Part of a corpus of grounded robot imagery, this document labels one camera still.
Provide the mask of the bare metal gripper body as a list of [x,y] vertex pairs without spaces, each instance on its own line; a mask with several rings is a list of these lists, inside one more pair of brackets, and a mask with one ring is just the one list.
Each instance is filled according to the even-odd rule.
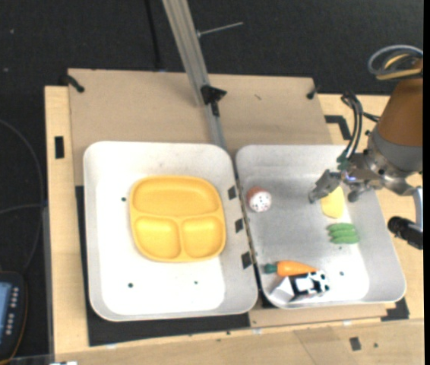
[[342,171],[345,184],[370,180],[374,189],[388,189],[397,195],[412,195],[416,187],[408,183],[412,171],[401,170],[378,152],[354,154]]

